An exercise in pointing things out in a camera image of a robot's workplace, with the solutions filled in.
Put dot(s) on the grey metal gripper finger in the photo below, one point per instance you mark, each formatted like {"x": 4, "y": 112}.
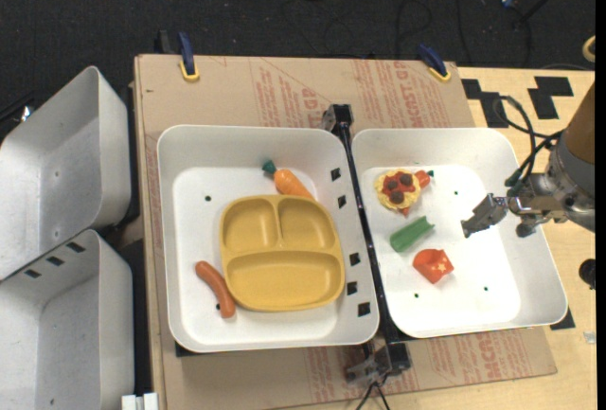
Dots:
{"x": 485, "y": 214}
{"x": 526, "y": 226}

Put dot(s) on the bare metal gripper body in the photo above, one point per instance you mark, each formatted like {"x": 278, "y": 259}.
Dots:
{"x": 544, "y": 197}

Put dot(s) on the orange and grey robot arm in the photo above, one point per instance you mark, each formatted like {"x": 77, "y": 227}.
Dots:
{"x": 577, "y": 152}

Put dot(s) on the white plastic tray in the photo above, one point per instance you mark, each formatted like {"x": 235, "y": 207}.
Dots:
{"x": 483, "y": 266}
{"x": 61, "y": 332}
{"x": 199, "y": 228}
{"x": 57, "y": 171}

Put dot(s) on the green celery stick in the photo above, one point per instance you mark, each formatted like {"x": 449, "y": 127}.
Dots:
{"x": 411, "y": 234}

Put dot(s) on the yellow spaghetti with meatballs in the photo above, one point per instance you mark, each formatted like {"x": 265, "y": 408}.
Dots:
{"x": 397, "y": 196}

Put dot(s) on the thin black rod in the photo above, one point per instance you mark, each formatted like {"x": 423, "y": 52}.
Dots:
{"x": 365, "y": 219}

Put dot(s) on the orange carrot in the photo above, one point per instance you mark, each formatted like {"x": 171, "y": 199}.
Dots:
{"x": 290, "y": 183}

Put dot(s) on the yellow divided plate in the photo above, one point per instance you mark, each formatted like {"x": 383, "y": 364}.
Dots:
{"x": 284, "y": 266}

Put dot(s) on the brown cardboard board red print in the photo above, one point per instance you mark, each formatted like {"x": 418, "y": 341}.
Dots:
{"x": 284, "y": 88}

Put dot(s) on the orange sausage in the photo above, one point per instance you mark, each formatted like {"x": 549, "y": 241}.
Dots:
{"x": 215, "y": 282}

